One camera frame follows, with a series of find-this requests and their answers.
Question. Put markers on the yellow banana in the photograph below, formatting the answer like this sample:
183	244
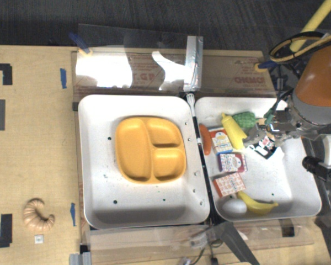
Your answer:
258	206

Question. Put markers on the small white square tag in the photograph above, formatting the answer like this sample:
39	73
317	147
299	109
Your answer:
39	239

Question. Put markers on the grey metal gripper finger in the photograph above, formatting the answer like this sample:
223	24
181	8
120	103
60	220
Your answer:
256	137
280	141

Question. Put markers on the white and orange carton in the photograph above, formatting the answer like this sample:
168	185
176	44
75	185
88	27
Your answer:
221	142

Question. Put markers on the orange patterned carton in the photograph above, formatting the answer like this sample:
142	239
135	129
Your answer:
229	184

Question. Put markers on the yellow squeeze bottle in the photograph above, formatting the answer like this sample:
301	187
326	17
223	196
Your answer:
233	132

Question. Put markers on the orange sausage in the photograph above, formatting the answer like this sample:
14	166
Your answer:
205	141

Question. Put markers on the white plastic tray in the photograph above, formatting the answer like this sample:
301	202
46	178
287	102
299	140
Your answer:
281	181
99	159

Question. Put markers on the white egg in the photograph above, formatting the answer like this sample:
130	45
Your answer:
234	207

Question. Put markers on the orange divided plate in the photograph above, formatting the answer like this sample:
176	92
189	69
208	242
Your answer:
133	150

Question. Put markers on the yellow foam tube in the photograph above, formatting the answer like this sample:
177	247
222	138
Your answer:
317	16

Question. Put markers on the tan croissant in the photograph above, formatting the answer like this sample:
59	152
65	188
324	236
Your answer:
34	217

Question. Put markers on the black and white carton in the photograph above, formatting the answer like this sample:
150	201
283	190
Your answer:
266	151

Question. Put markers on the green grapes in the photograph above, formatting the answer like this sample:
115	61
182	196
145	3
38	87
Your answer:
245	119

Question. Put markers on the black cylinder on white bracket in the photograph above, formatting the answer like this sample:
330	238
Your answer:
318	167

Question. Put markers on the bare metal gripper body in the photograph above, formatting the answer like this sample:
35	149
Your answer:
283	126

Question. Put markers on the purple carton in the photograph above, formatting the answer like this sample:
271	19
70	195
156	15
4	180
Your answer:
231	163

